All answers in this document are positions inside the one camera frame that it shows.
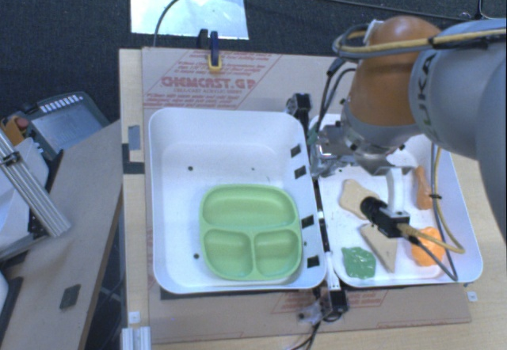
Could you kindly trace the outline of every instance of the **white tray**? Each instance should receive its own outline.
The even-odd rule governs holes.
[[[324,124],[332,124],[339,120],[338,115],[328,115]],[[422,165],[427,177],[430,174],[431,142],[423,135],[415,136],[406,143],[406,148],[397,150],[388,160],[394,165]],[[376,192],[384,202],[388,200],[387,179],[383,176],[371,176],[359,166],[348,166],[331,176],[320,178],[322,206],[326,218],[327,233],[333,251],[334,270],[342,281],[353,287],[388,287],[401,285],[419,285],[432,283],[452,283],[453,281],[437,266],[418,266],[410,254],[410,243],[403,238],[399,239],[396,257],[395,272],[388,272],[379,259],[376,258],[375,276],[362,280],[352,278],[345,271],[342,247],[361,247],[372,251],[368,243],[360,235],[360,227],[368,224],[349,211],[340,207],[338,200],[341,197],[343,181],[353,179],[363,187]],[[426,226],[436,227],[433,210],[419,210],[415,206],[416,181],[413,172],[403,176],[405,211],[409,212],[410,225],[416,228]],[[482,273],[482,257],[479,252],[477,240],[468,217],[463,195],[459,187],[456,172],[452,164],[451,155],[442,151],[439,169],[439,194],[443,196],[440,202],[444,217],[449,228],[463,245],[465,254],[451,253],[456,267],[458,282],[470,283],[478,279]],[[444,256],[444,264],[449,266]]]
[[[297,120],[282,112],[164,108],[150,119],[148,142],[154,274],[164,289],[177,294],[296,290],[322,282],[326,260]],[[297,146],[301,152],[292,157]],[[306,173],[295,178],[301,168]],[[234,281],[208,269],[200,248],[199,205],[210,188],[222,184],[282,188],[301,219],[313,216],[313,225],[302,229],[303,257],[294,274],[277,281]],[[315,258],[318,265],[308,267]]]

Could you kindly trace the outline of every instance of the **compartment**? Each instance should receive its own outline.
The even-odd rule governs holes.
[[[322,126],[333,124],[339,119],[338,115],[326,115]],[[414,136],[405,143],[405,149],[395,151],[388,156],[388,160],[398,166],[408,165],[415,168],[422,165],[426,176],[429,177],[431,142],[423,135]],[[359,166],[347,166],[330,177],[319,178],[322,207],[333,252],[333,266],[340,279],[350,286],[361,288],[452,283],[438,266],[417,265],[411,255],[411,244],[405,239],[398,240],[395,272],[388,272],[377,258],[374,277],[366,280],[350,277],[345,270],[341,248],[361,247],[372,253],[373,250],[360,234],[360,228],[368,224],[368,221],[359,219],[339,204],[344,181],[348,179],[355,180],[362,187],[375,192],[385,202],[389,198],[387,179],[384,176],[373,177]],[[478,279],[482,273],[482,258],[452,164],[452,157],[447,151],[443,151],[440,158],[439,180],[438,193],[444,197],[440,202],[442,212],[450,230],[466,249],[465,254],[450,252],[458,282],[470,283]],[[403,184],[402,202],[404,210],[410,214],[410,225],[418,229],[427,226],[436,227],[433,210],[417,208],[415,199],[417,182],[412,171],[403,176]],[[447,256],[444,256],[443,262],[449,267]]]
[[[246,234],[210,230],[204,235],[203,247],[208,266],[223,278],[240,280],[254,270],[250,239]]]
[[[299,290],[322,282],[326,262],[317,223],[300,231],[306,242],[301,266],[279,279],[265,277],[258,270],[249,277],[226,279],[207,264],[201,244],[204,234],[211,230],[244,233],[247,225],[269,225],[248,226],[255,268],[257,232],[283,227],[299,230],[301,218],[316,216],[304,132],[296,119],[282,112],[164,108],[147,116],[148,120],[145,152],[147,196],[151,198],[148,206],[153,215],[154,274],[164,289],[178,294]],[[289,220],[291,216],[282,215],[279,209],[274,210],[277,215],[261,222],[259,216],[237,217],[234,212],[225,215],[221,210],[213,210],[215,214],[205,219],[200,216],[201,202],[217,185],[279,188],[294,202],[294,219]],[[279,196],[275,201],[283,202]],[[206,224],[205,230],[201,221]],[[222,226],[229,222],[236,226]],[[303,267],[307,258],[317,257],[319,266]]]
[[[301,261],[301,237],[292,230],[260,233],[253,247],[257,270],[267,278],[288,276]]]
[[[203,198],[200,215],[210,225],[246,230],[287,226],[298,219],[292,198],[268,185],[220,185]]]

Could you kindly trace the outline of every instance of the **wire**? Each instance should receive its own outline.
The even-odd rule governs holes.
[[[112,298],[112,296],[115,294],[118,288],[120,288],[123,285],[124,280],[125,275],[123,275],[120,278],[120,281],[118,281],[118,283],[111,290],[109,290],[109,293],[106,295],[104,299],[102,299],[102,302],[95,307],[95,313],[97,313]]]
[[[162,11],[160,18],[158,19],[157,26],[154,31],[154,37],[153,37],[153,46],[154,47],[157,46],[158,32],[160,30],[160,25],[161,25],[162,21],[164,20],[164,17],[166,16],[167,12],[173,7],[173,5],[179,1],[180,0],[171,1],[169,4],[167,4],[166,8],[164,8],[164,10]],[[396,13],[404,13],[404,14],[416,15],[416,16],[420,16],[420,17],[431,17],[431,18],[437,18],[437,19],[445,19],[448,21],[459,21],[459,22],[468,21],[467,19],[458,18],[458,17],[447,17],[444,15],[438,15],[438,14],[434,14],[434,13],[423,13],[423,12],[402,10],[399,8],[391,8],[389,6],[378,6],[378,5],[373,5],[373,4],[367,4],[365,2],[356,2],[356,1],[347,1],[347,0],[318,0],[318,1],[333,2],[333,3],[342,4],[342,5],[349,5],[349,6],[358,6],[358,7],[370,8],[370,9],[374,9],[374,10],[384,10],[384,11],[390,11],[390,12],[396,12]]]
[[[343,77],[352,71],[356,71],[355,68],[348,68],[346,70],[343,70],[337,77],[336,81],[334,82],[333,87],[331,88],[331,91],[329,92],[329,87],[331,84],[331,80],[333,79],[334,74],[328,74],[326,84],[324,85],[324,91],[322,93],[322,100],[320,103],[320,111],[318,114],[317,123],[314,126],[314,131],[318,133],[320,130],[322,120],[324,119],[324,116],[327,114],[327,111],[329,110],[331,103],[333,102],[334,94],[336,93],[336,90],[338,88],[338,85],[340,84]]]
[[[317,336],[317,331],[318,331],[318,328],[320,327],[320,324],[321,324],[320,321],[318,321],[317,323],[315,323],[314,328],[312,329],[310,336],[303,343],[298,344],[297,346],[291,348],[290,350],[300,350],[304,346],[306,346],[306,347],[304,347],[305,350],[310,350],[311,346],[314,343],[315,336]]]
[[[436,157],[433,164],[433,171],[432,171],[432,194],[433,196],[438,196],[438,167],[440,164],[440,155],[442,153],[442,148],[440,146],[436,149]],[[449,226],[447,222],[445,221],[444,214],[442,212],[442,208],[440,207],[440,199],[433,198],[433,206],[434,210],[437,216],[437,219],[442,223],[442,226],[445,229],[445,232],[449,236],[449,238],[452,240],[452,242],[457,246],[459,250],[453,250],[456,253],[465,253],[465,249],[463,246],[458,242],[458,240],[455,238],[455,236],[451,233],[449,230]]]
[[[465,253],[465,248],[458,242],[458,239],[455,238],[454,234],[449,229],[449,226],[445,220],[444,214],[442,213],[442,208],[440,207],[440,195],[438,194],[438,167],[440,164],[440,155],[442,152],[441,147],[437,147],[436,154],[434,154],[435,145],[432,144],[432,170],[431,170],[431,189],[432,189],[432,197],[433,197],[433,210],[435,212],[437,224],[440,230],[440,236],[443,236],[441,226],[444,227],[445,232],[449,236],[449,238],[452,240],[452,242],[456,245],[452,246],[449,245],[446,242],[443,242],[440,239],[437,239],[433,236],[430,236],[429,234],[423,233],[420,230],[415,229],[414,227],[410,226],[408,223],[401,223],[398,225],[398,228],[403,232],[404,234],[408,236],[412,236],[415,238],[424,238],[426,240],[429,240],[436,245],[439,245],[441,247],[444,247],[447,250],[451,250],[454,253],[463,254]]]
[[[423,238],[425,240],[429,240],[436,245],[439,245],[441,247],[444,247],[445,249],[451,250],[454,253],[463,254],[465,253],[465,249],[459,245],[459,247],[454,247],[452,245],[449,245],[446,242],[441,241],[440,239],[434,238],[433,236],[430,236],[429,234],[423,233],[420,230],[416,229],[415,227],[412,227],[408,223],[399,223],[397,225],[398,229],[401,230],[404,234],[407,236],[412,236],[414,238]]]
[[[366,32],[354,32],[354,37],[363,36]],[[413,51],[424,51],[431,48],[442,48],[446,44],[453,42],[467,42],[490,36],[498,36],[504,39],[507,33],[506,28],[489,29],[477,32],[458,33],[454,35],[435,36],[431,38],[421,38],[414,40],[403,40],[383,44],[373,44],[370,46],[348,46],[347,38],[344,35],[339,36],[333,42],[333,50],[342,58],[346,59],[367,59],[369,57],[378,57],[381,55],[393,55],[400,53],[410,53]]]
[[[118,329],[121,327],[121,315],[116,318],[115,324],[110,330],[108,336],[105,338],[104,342],[102,343],[101,347],[98,348],[98,350],[105,350],[113,340],[116,339],[116,335],[118,334]]]
[[[435,261],[435,263],[442,269],[442,271],[445,272],[449,276],[449,278],[451,280],[453,280],[453,281],[458,280],[458,276],[456,274],[454,266],[452,266],[453,272],[450,272],[449,269],[447,267],[445,267],[445,265],[438,259],[438,257],[435,256],[435,254],[433,254],[433,252],[430,249],[428,249],[425,245],[423,245],[422,242],[418,238],[415,238],[413,236],[409,236],[408,240],[413,245],[416,245],[417,247],[420,247],[421,249],[423,249],[433,259],[433,261]]]

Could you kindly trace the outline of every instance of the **green plate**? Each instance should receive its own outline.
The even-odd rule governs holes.
[[[301,262],[297,208],[270,185],[219,185],[200,203],[200,245],[208,267],[227,280],[277,280]]]

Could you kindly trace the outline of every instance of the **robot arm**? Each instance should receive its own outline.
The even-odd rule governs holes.
[[[394,17],[370,29],[366,47],[350,47],[343,36],[335,42],[340,58],[358,62],[357,71],[341,126],[319,132],[326,147],[313,146],[312,168],[325,172],[329,156],[340,166],[347,162],[341,157],[352,155],[371,174],[382,174],[386,156],[424,133],[478,160],[505,239],[505,19],[440,32],[416,17]]]

